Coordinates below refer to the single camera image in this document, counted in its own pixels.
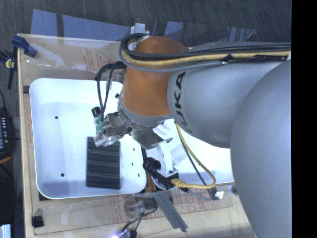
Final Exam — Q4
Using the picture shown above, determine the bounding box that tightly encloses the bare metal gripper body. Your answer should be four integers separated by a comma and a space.
102, 111, 174, 150

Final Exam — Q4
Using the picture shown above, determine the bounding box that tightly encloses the pale wood board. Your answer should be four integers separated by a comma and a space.
16, 33, 258, 238

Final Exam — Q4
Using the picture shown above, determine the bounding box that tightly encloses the black cylinder on white bracket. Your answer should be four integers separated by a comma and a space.
143, 125, 179, 191

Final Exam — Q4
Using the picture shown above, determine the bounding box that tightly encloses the black block with thin wires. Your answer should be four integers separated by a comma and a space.
141, 196, 159, 210

